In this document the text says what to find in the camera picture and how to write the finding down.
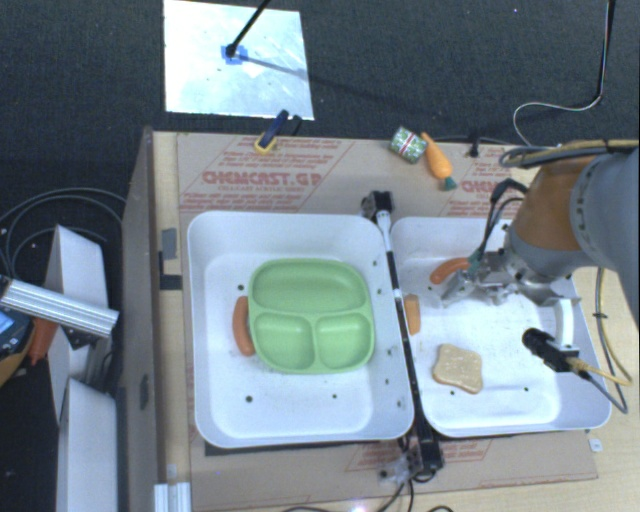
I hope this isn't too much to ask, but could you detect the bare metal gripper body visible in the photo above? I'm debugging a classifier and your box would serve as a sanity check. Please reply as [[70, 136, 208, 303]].
[[467, 248, 582, 307]]

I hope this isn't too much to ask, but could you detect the orange sausage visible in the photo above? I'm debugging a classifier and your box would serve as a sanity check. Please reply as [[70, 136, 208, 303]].
[[429, 257, 472, 286], [231, 295, 258, 358]]

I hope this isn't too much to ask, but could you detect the orange rounded block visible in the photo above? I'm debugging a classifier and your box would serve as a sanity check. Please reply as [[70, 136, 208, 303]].
[[403, 293, 423, 337]]

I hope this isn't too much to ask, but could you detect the white plastic tray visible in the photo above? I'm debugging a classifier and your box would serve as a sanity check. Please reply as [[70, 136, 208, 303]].
[[186, 209, 416, 449], [389, 215, 613, 439]]

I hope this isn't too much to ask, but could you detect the thin black and white rod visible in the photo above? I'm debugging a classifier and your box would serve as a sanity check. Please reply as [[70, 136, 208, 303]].
[[377, 209, 432, 451]]

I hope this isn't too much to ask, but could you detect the tan bread slice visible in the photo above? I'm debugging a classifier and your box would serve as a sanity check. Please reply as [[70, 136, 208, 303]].
[[431, 342, 485, 396]]

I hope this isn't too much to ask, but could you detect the orange carrot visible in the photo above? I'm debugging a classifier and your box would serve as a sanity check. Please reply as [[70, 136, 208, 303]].
[[420, 131, 458, 193]]

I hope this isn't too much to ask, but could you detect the green patterned can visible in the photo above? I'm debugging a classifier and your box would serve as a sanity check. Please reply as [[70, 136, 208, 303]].
[[389, 125, 429, 165]]

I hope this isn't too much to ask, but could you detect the green divided plate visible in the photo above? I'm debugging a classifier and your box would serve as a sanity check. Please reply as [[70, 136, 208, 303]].
[[247, 257, 376, 376]]

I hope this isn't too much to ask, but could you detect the brown cardboard board red print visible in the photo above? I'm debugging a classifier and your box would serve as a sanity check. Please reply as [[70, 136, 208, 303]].
[[175, 131, 599, 497]]

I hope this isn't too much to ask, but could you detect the black cylinder on white bracket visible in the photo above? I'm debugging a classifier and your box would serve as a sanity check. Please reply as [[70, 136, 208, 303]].
[[521, 297, 582, 374]]

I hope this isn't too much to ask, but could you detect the black block with thin wires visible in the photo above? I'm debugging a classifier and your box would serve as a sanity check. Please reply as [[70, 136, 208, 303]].
[[378, 433, 446, 485], [360, 189, 396, 220]]

